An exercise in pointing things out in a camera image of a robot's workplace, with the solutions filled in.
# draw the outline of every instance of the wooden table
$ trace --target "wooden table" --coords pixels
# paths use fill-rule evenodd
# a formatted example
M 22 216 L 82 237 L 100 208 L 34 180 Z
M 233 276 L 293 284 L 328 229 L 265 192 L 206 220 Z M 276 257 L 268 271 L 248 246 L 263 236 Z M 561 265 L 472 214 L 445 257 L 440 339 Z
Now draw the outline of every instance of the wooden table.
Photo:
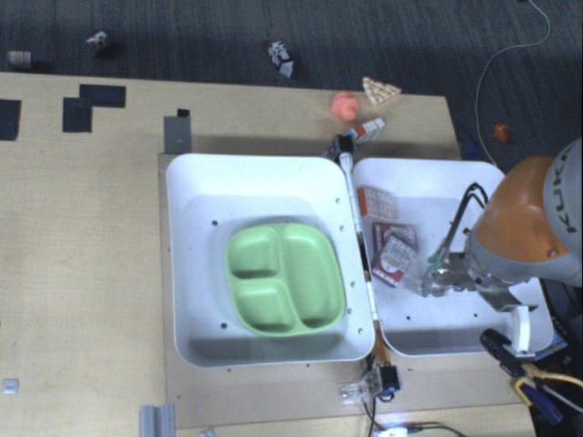
M 63 97 L 78 97 L 80 84 L 126 86 L 126 107 L 95 107 L 91 134 L 63 133 Z M 0 99 L 22 101 L 17 140 L 0 142 L 0 379 L 20 380 L 18 394 L 0 395 L 0 435 L 138 435 L 139 407 L 167 401 L 163 117 L 190 110 L 195 151 L 319 155 L 346 129 L 328 112 L 333 94 L 0 73 Z M 362 156 L 459 158 L 443 98 L 400 96 L 373 109 L 357 96 L 361 120 L 387 123 Z M 380 408 L 380 422 L 534 435 L 527 408 L 486 354 L 393 359 L 404 389 Z M 329 371 L 323 365 L 311 374 L 333 390 Z M 252 391 L 240 400 L 253 403 Z M 219 437 L 352 436 L 368 426 L 358 409 L 298 419 L 299 405 L 288 421 L 240 424 L 242 410 L 215 408 L 212 423 L 224 424 L 215 428 Z M 196 436 L 206 425 L 178 435 Z

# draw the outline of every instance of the green plate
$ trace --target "green plate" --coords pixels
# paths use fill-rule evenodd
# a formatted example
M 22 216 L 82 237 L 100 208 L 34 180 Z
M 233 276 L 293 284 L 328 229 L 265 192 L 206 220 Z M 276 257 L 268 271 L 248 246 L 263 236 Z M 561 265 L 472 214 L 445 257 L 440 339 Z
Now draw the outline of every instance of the green plate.
M 251 227 L 227 247 L 230 298 L 242 324 L 268 337 L 325 330 L 344 313 L 332 243 L 300 223 Z

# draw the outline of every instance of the white cable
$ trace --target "white cable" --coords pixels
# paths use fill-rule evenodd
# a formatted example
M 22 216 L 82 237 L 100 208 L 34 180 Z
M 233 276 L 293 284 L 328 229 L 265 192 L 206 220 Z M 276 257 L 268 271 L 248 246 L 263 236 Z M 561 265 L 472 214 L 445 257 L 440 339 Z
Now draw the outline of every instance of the white cable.
M 492 56 L 490 56 L 490 59 L 487 61 L 486 66 L 484 66 L 484 70 L 482 71 L 482 75 L 480 76 L 480 80 L 477 83 L 476 102 L 474 104 L 474 109 L 476 111 L 477 136 L 480 139 L 480 144 L 482 145 L 482 149 L 484 150 L 484 152 L 486 152 L 486 155 L 488 156 L 490 162 L 492 162 L 497 168 L 499 168 L 498 164 L 496 163 L 494 158 L 488 152 L 486 144 L 484 143 L 484 140 L 482 139 L 482 132 L 480 131 L 480 116 L 478 113 L 478 99 L 480 97 L 480 88 L 482 87 L 482 82 L 484 81 L 484 77 L 486 76 L 486 72 L 495 58 L 497 58 L 499 55 L 504 54 L 508 50 L 512 50 L 514 48 L 526 48 L 526 47 L 540 46 L 541 44 L 544 44 L 547 41 L 548 36 L 550 35 L 550 19 L 548 19 L 548 16 L 545 14 L 545 12 L 543 12 L 538 6 L 536 6 L 532 0 L 527 0 L 527 1 L 545 18 L 545 21 L 547 21 L 547 33 L 545 34 L 545 36 L 542 39 L 540 39 L 537 42 L 533 42 L 532 44 L 517 44 L 515 46 L 508 46 L 508 47 L 503 48 L 502 50 L 496 52 Z
M 573 408 L 573 410 L 575 410 L 576 412 L 583 412 L 583 408 L 581 408 L 580 406 L 577 406 L 574 402 L 572 402 L 571 400 L 565 398 L 563 395 L 561 395 L 560 393 L 554 391 L 553 389 L 551 389 L 547 385 L 543 385 L 543 390 L 546 393 L 550 393 L 551 395 L 553 395 L 556 399 L 561 400 L 567 406 L 570 406 L 571 408 Z

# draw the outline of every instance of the pink toy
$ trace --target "pink toy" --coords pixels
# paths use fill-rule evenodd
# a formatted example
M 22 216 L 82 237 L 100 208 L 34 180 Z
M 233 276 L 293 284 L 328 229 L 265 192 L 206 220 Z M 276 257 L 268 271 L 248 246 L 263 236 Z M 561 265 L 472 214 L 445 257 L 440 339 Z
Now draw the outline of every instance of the pink toy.
M 358 100 L 348 91 L 340 91 L 334 96 L 330 112 L 343 121 L 353 121 L 360 106 Z

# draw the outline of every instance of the dark gray floor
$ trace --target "dark gray floor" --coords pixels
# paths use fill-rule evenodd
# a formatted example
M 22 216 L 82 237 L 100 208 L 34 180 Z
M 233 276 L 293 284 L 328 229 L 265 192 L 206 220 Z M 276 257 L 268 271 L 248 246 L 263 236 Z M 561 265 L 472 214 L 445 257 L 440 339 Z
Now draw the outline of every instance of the dark gray floor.
M 534 1 L 550 38 L 499 57 L 480 97 L 486 144 L 503 170 L 581 135 L 581 0 Z M 117 42 L 103 58 L 84 44 L 97 30 Z M 517 0 L 0 0 L 0 52 L 32 51 L 37 71 L 331 89 L 359 89 L 370 76 L 446 96 L 465 153 L 476 143 L 486 60 L 545 30 Z M 267 57 L 275 40 L 297 60 L 292 80 Z M 491 139 L 495 122 L 509 125 L 511 143 Z

